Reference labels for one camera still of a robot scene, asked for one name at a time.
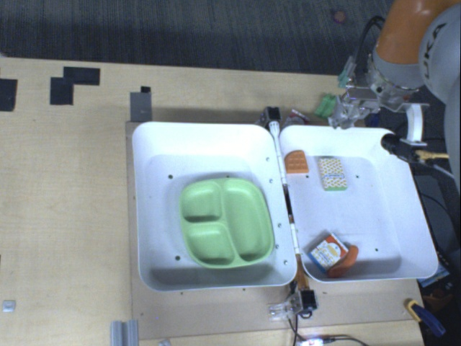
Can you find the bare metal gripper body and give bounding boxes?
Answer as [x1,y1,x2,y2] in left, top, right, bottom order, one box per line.
[341,79,421,114]

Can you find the red and white packet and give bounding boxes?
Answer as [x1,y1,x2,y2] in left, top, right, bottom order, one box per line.
[287,108,311,126]

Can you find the orange waffle biscuit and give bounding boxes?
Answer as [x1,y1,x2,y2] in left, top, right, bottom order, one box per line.
[284,149,310,175]

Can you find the thin black and white rod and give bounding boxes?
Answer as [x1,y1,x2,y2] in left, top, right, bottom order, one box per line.
[269,120,303,256]

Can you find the white plastic tray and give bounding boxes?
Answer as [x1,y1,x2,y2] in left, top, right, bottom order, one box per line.
[279,124,440,284]
[131,120,298,293]

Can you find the green divided plate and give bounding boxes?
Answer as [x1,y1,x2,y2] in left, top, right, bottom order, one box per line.
[179,177,276,270]

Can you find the orange and white carton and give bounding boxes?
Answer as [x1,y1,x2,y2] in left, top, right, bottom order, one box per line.
[308,232,350,272]

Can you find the orange sausage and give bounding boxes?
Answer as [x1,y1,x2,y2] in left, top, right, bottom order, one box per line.
[326,244,360,279]

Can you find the black cylinder on white bracket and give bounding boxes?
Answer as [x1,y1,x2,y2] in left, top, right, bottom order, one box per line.
[380,102,430,162]

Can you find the black block with thin wires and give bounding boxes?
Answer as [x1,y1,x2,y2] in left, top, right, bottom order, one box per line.
[264,106,282,124]
[300,289,320,319]

